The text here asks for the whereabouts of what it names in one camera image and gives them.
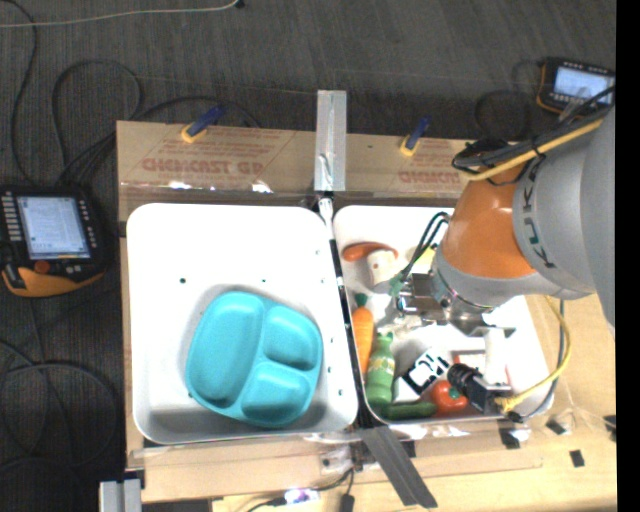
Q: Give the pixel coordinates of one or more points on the brown cardboard board, red print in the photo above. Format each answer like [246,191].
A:
[225,160]

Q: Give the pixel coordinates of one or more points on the blue divided plate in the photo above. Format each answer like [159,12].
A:
[255,357]

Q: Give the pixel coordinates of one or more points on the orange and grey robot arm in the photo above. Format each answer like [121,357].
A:
[550,235]

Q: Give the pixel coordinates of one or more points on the green bottle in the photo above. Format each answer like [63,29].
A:
[380,372]

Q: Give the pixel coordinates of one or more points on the orange sausage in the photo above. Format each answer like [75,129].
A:
[360,250]

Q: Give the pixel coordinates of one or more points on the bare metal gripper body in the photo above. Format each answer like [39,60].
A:
[425,295]

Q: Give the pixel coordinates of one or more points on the green cucumber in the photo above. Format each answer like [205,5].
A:
[407,410]

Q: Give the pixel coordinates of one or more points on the orange carrot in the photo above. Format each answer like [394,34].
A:
[362,332]

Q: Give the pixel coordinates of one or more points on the black cylinder on white bracket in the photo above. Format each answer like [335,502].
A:
[472,385]

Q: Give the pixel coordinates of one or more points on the black and white carton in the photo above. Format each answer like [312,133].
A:
[425,372]

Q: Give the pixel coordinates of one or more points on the white plastic tray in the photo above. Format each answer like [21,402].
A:
[225,240]
[520,340]

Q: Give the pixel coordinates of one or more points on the red tomato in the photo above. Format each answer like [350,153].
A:
[445,400]

